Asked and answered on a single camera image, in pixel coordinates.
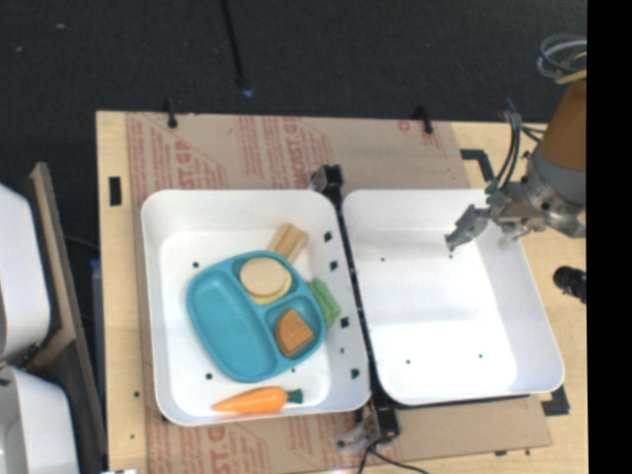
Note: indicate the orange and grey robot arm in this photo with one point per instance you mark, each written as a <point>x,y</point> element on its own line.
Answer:
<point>568,131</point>

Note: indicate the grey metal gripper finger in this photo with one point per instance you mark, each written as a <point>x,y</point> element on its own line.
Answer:
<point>466,227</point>

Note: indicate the white plastic tray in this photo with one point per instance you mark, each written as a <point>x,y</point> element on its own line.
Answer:
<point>444,314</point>
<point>178,363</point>

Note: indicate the blue divided plate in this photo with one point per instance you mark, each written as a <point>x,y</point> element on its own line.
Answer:
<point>227,324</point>

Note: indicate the beige bread sticks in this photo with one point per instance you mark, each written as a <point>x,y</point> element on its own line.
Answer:
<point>289,241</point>

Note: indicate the green ridged toy food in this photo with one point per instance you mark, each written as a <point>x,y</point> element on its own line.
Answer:
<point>327,301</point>

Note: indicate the brown waffle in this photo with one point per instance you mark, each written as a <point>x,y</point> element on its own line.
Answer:
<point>293,334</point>

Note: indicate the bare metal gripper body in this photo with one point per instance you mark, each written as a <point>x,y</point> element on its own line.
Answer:
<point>528,210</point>

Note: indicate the beige and yellow round biscuit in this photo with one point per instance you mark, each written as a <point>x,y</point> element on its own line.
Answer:
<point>263,277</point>

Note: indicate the brown cardboard board red print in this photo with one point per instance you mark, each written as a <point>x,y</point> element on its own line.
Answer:
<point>276,151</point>

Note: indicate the thin black rod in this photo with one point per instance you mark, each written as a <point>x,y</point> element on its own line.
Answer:
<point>354,284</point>

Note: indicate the orange carrot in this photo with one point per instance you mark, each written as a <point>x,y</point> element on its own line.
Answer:
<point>254,401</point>

